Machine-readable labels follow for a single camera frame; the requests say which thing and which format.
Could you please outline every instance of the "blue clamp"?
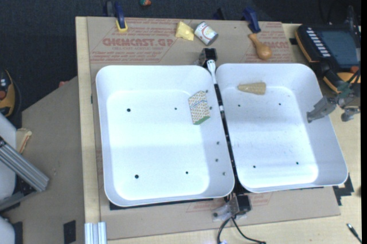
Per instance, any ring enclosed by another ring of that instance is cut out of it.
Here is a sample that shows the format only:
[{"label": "blue clamp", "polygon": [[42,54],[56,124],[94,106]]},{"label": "blue clamp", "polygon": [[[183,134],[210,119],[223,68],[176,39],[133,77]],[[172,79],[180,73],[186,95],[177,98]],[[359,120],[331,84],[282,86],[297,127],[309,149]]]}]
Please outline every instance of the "blue clamp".
[{"label": "blue clamp", "polygon": [[246,19],[246,21],[250,22],[248,27],[253,33],[258,33],[261,31],[259,23],[257,21],[256,12],[251,7],[246,7],[242,11],[242,15]]},{"label": "blue clamp", "polygon": [[103,15],[107,17],[116,17],[116,25],[120,32],[125,32],[127,30],[126,20],[119,2],[115,2],[114,7],[111,1],[106,2],[103,7]]}]

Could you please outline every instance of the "white bin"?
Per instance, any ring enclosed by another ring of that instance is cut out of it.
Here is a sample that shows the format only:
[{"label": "white bin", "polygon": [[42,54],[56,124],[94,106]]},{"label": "white bin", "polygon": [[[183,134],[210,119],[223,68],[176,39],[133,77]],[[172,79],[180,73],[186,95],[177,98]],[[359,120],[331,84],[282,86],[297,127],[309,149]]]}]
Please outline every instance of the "white bin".
[{"label": "white bin", "polygon": [[15,244],[15,232],[13,226],[0,217],[0,243]]},{"label": "white bin", "polygon": [[[329,117],[307,122],[322,97],[301,64],[224,64],[216,73],[239,181],[266,192],[343,183],[346,164]],[[264,95],[239,84],[264,82]],[[234,174],[210,73],[199,66],[103,67],[96,76],[104,188],[118,206],[225,197]],[[210,118],[192,123],[206,92]]]}]

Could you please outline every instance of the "wire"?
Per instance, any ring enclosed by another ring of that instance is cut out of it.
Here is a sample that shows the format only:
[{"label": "wire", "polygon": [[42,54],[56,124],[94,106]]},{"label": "wire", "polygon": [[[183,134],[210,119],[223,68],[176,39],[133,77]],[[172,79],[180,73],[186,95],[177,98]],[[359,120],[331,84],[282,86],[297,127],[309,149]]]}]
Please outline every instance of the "wire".
[{"label": "wire", "polygon": [[354,80],[354,82],[353,82],[352,86],[350,87],[351,89],[353,89],[353,88],[355,87],[355,85],[358,83],[358,81],[359,81],[360,77],[361,77],[361,70],[359,69],[359,70],[357,71],[357,77],[356,77],[356,80]]},{"label": "wire", "polygon": [[264,242],[264,241],[255,240],[255,239],[252,239],[252,238],[248,238],[248,237],[246,237],[246,235],[245,235],[245,234],[243,234],[243,233],[242,233],[242,231],[240,230],[240,228],[238,227],[238,225],[237,225],[237,223],[236,223],[236,221],[235,221],[235,218],[232,218],[232,222],[235,224],[235,226],[236,226],[236,228],[237,228],[238,232],[240,232],[240,234],[242,235],[242,237],[244,237],[245,239],[247,239],[247,240],[249,240],[249,241],[252,241],[252,242],[256,242],[256,243],[258,243],[258,244],[266,244],[266,242]]},{"label": "wire", "polygon": [[238,232],[241,234],[242,237],[244,237],[245,239],[249,240],[249,241],[252,241],[252,242],[256,242],[258,244],[266,244],[266,242],[264,241],[260,241],[260,240],[255,240],[255,239],[252,239],[252,238],[248,238],[245,234],[242,233],[242,231],[240,230],[240,228],[238,227],[236,221],[235,221],[235,217],[231,217],[231,218],[228,218],[226,219],[225,221],[223,221],[223,223],[221,224],[221,226],[219,227],[219,230],[218,230],[218,234],[217,234],[217,244],[221,244],[222,242],[220,241],[220,234],[222,233],[225,225],[230,221],[232,220],[232,222],[235,224],[235,227],[237,228]]},{"label": "wire", "polygon": [[221,244],[222,242],[220,241],[220,234],[222,233],[223,228],[225,227],[225,225],[230,221],[231,218],[226,219],[221,226],[219,227],[218,230],[218,234],[217,234],[217,244]]}]

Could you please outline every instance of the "black cable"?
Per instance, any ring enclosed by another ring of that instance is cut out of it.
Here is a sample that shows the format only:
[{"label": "black cable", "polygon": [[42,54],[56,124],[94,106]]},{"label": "black cable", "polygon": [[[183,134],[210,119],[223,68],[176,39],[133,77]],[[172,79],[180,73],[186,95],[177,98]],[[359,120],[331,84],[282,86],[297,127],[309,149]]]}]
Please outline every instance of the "black cable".
[{"label": "black cable", "polygon": [[231,218],[228,218],[226,219],[222,224],[221,226],[219,227],[219,230],[218,230],[218,234],[217,234],[217,244],[220,244],[221,241],[220,241],[220,234],[222,233],[222,230],[223,228],[225,227],[225,225],[230,221]]},{"label": "black cable", "polygon": [[258,244],[266,244],[266,242],[264,241],[260,241],[260,240],[255,240],[255,239],[252,239],[252,238],[248,238],[246,237],[246,235],[244,233],[242,233],[242,231],[240,230],[240,228],[238,227],[236,221],[235,221],[235,218],[232,218],[232,222],[235,224],[238,232],[240,232],[240,234],[242,235],[242,237],[244,237],[245,239],[249,240],[249,241],[252,241],[252,242],[256,242]]},{"label": "black cable", "polygon": [[349,78],[349,80],[347,81],[347,83],[351,83],[352,82],[352,80],[357,76],[357,75],[359,75],[359,72],[360,72],[360,70],[358,69],[357,71],[355,71],[354,73],[353,73],[353,75],[351,76],[351,78]]},{"label": "black cable", "polygon": [[327,23],[325,18],[324,18],[324,15],[323,15],[323,11],[322,11],[322,6],[321,6],[321,0],[317,0],[317,4],[318,4],[318,8],[319,8],[319,14],[320,14],[320,18],[321,18],[321,21],[323,23]]},{"label": "black cable", "polygon": [[240,228],[238,227],[236,221],[235,221],[235,216],[234,217],[231,217],[231,218],[228,218],[226,219],[225,221],[223,221],[223,223],[221,224],[221,226],[219,227],[219,230],[218,230],[218,234],[217,234],[217,244],[220,244],[221,241],[220,241],[220,234],[222,233],[225,225],[230,221],[232,220],[233,223],[235,224],[235,227],[237,228],[238,232],[241,234],[242,237],[244,237],[245,239],[249,240],[249,241],[252,241],[252,242],[256,242],[258,244],[266,244],[266,242],[264,241],[260,241],[260,240],[255,240],[255,239],[252,239],[252,238],[248,238],[244,233],[242,233],[242,231],[240,230]]},{"label": "black cable", "polygon": [[328,23],[328,24],[330,24],[331,23],[331,12],[333,11],[333,9],[334,9],[334,6],[335,6],[335,4],[337,3],[337,1],[336,0],[334,0],[333,1],[333,3],[331,3],[331,5],[330,5],[330,7],[329,7],[329,12],[327,13],[327,17],[326,17],[326,22]]},{"label": "black cable", "polygon": [[358,69],[358,71],[356,73],[357,73],[356,80],[354,80],[354,82],[351,85],[350,89],[353,89],[355,87],[355,85],[358,83],[358,81],[360,80],[360,77],[361,77],[361,63],[360,63],[360,68]]}]

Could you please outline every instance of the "metal bracket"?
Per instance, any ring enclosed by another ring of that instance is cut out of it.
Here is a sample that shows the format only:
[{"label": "metal bracket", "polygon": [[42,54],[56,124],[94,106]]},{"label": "metal bracket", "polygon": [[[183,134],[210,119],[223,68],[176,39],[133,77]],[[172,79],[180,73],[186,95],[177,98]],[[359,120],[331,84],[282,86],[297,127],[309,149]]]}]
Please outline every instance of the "metal bracket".
[{"label": "metal bracket", "polygon": [[350,120],[353,120],[353,116],[357,113],[361,113],[361,108],[345,108],[341,119],[343,122],[348,122]]},{"label": "metal bracket", "polygon": [[206,62],[208,60],[217,60],[217,51],[215,48],[203,48],[199,55],[199,59],[194,62],[194,65],[207,68]]},{"label": "metal bracket", "polygon": [[307,112],[307,121],[310,123],[313,120],[323,118],[335,110],[337,103],[332,97],[323,96],[315,105],[311,112]]},{"label": "metal bracket", "polygon": [[252,209],[249,197],[244,194],[234,196],[223,206],[212,211],[213,221],[225,221],[237,215],[245,215]]},{"label": "metal bracket", "polygon": [[84,224],[85,244],[107,244],[105,222]]},{"label": "metal bracket", "polygon": [[46,190],[49,178],[38,168],[27,161],[13,147],[8,145],[0,136],[0,162],[14,171],[25,183],[27,183],[34,192],[17,192],[10,197],[0,200],[0,211],[4,210],[35,192]]}]

